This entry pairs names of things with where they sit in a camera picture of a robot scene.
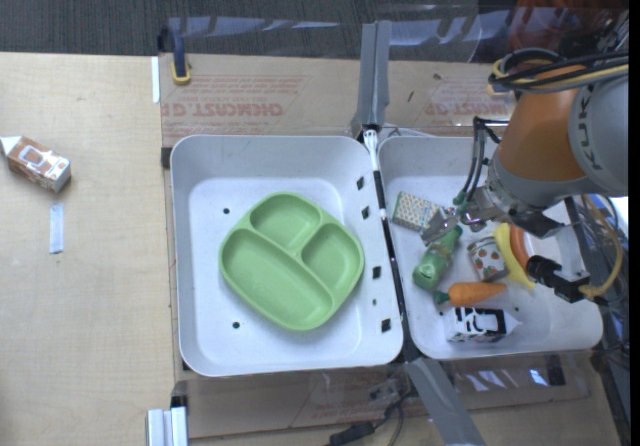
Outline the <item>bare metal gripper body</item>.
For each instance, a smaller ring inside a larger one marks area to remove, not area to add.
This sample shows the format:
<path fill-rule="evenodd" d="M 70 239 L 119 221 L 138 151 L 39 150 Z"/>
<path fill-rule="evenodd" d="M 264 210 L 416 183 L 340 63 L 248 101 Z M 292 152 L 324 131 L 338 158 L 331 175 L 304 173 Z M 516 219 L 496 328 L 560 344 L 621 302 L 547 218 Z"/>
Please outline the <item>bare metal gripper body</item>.
<path fill-rule="evenodd" d="M 460 191 L 453 205 L 458 220 L 474 231 L 489 222 L 499 222 L 514 225 L 537 238 L 548 238 L 564 227 L 562 222 L 547 216 L 544 207 L 532 206 L 496 186 Z"/>

